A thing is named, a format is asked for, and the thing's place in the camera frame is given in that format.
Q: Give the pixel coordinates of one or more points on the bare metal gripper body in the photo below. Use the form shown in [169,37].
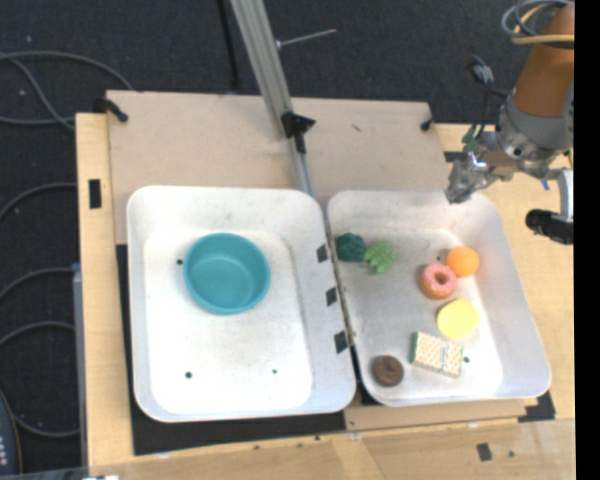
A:
[517,155]

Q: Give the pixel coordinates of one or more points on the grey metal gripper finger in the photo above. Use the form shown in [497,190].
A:
[474,182]
[455,183]

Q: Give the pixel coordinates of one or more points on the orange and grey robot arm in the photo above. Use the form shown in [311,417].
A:
[545,73]

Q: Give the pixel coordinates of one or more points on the orange ball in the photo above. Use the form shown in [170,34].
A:
[463,261]

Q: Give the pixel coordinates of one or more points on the pink doughnut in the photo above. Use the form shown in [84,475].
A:
[430,283]

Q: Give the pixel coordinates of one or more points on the light green grapes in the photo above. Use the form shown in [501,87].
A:
[380,258]

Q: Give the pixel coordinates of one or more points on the dark green broccoli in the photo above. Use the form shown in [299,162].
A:
[350,248]

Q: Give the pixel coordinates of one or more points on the yellow round disc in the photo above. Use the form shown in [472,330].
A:
[458,319]

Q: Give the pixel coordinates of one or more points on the white plastic tray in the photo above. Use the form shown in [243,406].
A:
[230,358]
[395,313]

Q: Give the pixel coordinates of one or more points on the thin black rod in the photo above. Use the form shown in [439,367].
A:
[343,298]

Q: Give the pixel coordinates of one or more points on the teal bowl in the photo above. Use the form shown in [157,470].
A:
[227,275]

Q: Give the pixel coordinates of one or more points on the brown cardboard board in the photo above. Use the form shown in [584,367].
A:
[205,143]

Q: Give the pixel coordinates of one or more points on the black cylinder on white bracket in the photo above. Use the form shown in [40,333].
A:
[550,225]

